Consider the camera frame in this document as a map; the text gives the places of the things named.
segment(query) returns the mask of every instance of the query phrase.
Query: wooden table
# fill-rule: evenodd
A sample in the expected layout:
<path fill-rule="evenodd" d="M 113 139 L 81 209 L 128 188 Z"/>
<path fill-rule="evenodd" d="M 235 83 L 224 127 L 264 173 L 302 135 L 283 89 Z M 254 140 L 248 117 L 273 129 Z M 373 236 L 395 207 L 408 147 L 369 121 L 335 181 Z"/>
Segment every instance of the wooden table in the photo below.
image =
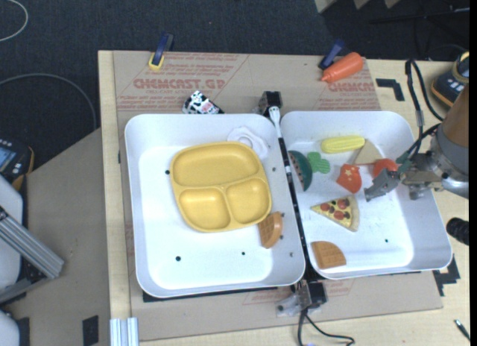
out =
<path fill-rule="evenodd" d="M 277 56 L 269 56 L 274 61 Z M 319 63 L 319 57 L 309 56 Z M 107 226 L 107 254 L 110 287 L 110 317 L 126 319 L 131 316 L 129 279 L 126 259 L 126 243 L 124 232 L 123 197 L 121 190 L 121 169 L 118 164 L 119 135 L 116 115 L 115 74 L 113 52 L 98 53 L 99 81 L 101 94 L 101 131 L 104 161 L 104 194 Z M 377 88 L 377 95 L 382 110 L 394 111 L 403 116 L 417 136 L 414 106 L 408 97 L 407 78 L 404 73 L 404 61 L 401 60 L 368 60 L 371 75 L 376 78 L 395 79 L 402 86 L 406 101 L 398 102 L 392 89 Z M 430 80 L 450 69 L 450 63 L 418 62 L 426 84 Z M 426 127 L 437 123 L 437 119 L 429 112 L 420 93 L 417 77 L 415 88 L 418 99 L 424 110 Z M 445 109 L 440 107 L 441 115 Z M 452 217 L 469 218 L 468 200 L 449 192 L 435 192 L 438 208 L 447 222 Z M 469 247 L 451 239 L 455 253 L 460 280 L 456 284 L 445 285 L 443 309 L 410 312 L 398 315 L 357 318 L 351 320 L 329 321 L 320 327 L 331 334 L 352 336 L 357 345 L 467 345 L 468 341 L 459 332 L 453 322 L 459 319 L 467 329 L 470 328 L 470 273 Z M 310 325 L 303 330 L 305 343 L 331 345 L 332 340 L 318 334 Z M 296 345 L 297 326 L 271 327 L 259 330 L 243 330 L 238 332 L 219 333 L 205 336 L 193 336 L 178 339 L 142 342 L 141 345 Z"/>

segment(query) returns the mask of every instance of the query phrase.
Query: cardboard sheet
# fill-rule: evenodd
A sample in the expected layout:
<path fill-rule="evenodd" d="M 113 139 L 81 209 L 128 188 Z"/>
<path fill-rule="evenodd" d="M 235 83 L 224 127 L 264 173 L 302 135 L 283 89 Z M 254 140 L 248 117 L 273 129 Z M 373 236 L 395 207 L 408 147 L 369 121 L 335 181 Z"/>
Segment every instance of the cardboard sheet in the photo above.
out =
<path fill-rule="evenodd" d="M 115 51 L 121 159 L 125 160 L 124 126 L 141 113 L 181 113 L 183 102 L 200 90 L 225 113 L 250 113 L 264 91 L 280 91 L 282 114 L 293 110 L 380 110 L 366 61 L 352 77 L 321 82 L 318 56 L 214 53 L 165 54 L 158 73 L 148 68 L 147 51 Z M 276 302 L 289 287 L 231 292 L 196 298 L 148 300 L 137 283 L 133 225 L 126 162 L 121 162 L 130 299 L 139 319 L 142 341 L 296 324 L 281 317 Z M 325 280 L 328 302 L 312 317 L 317 321 L 357 318 L 442 307 L 430 271 L 347 280 Z"/>

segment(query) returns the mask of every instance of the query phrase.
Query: pizza slice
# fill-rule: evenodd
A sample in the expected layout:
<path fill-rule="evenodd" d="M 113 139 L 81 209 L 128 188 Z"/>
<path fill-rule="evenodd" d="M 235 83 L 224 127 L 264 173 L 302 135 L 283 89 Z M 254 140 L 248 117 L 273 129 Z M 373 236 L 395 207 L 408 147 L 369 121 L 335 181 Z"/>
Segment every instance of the pizza slice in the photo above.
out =
<path fill-rule="evenodd" d="M 316 213 L 356 232 L 359 227 L 358 202 L 353 195 L 344 196 L 311 207 Z"/>

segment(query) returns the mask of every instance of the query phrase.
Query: white ring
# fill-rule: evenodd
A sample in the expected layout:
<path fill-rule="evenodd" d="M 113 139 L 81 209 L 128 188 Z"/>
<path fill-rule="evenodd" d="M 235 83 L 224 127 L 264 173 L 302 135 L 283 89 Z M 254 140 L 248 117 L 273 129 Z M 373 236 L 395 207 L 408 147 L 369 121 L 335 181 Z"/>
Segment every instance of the white ring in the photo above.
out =
<path fill-rule="evenodd" d="M 18 3 L 16 0 L 6 0 L 6 1 L 10 1 L 10 2 L 12 2 L 12 3 L 14 3 L 14 4 L 20 6 L 20 7 L 23 9 L 23 12 L 25 12 L 25 22 L 23 23 L 23 26 L 22 26 L 17 32 L 15 32 L 14 34 L 12 34 L 11 36 L 4 37 L 4 38 L 0 39 L 0 43 L 1 43 L 2 41 L 7 41 L 7 40 L 12 39 L 12 38 L 14 38 L 15 36 L 19 35 L 19 34 L 25 29 L 25 27 L 26 27 L 27 24 L 28 24 L 28 11 L 27 11 L 27 9 L 26 9 L 23 5 L 21 5 L 20 3 Z"/>

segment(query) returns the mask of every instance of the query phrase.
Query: black electronic device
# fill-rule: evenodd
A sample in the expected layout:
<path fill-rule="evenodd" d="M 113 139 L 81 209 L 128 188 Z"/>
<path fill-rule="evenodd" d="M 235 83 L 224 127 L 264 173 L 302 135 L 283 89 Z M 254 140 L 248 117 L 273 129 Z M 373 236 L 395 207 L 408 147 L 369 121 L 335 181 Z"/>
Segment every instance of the black electronic device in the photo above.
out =
<path fill-rule="evenodd" d="M 31 148 L 15 139 L 0 135 L 0 174 L 19 190 L 23 177 L 33 169 L 34 153 Z"/>

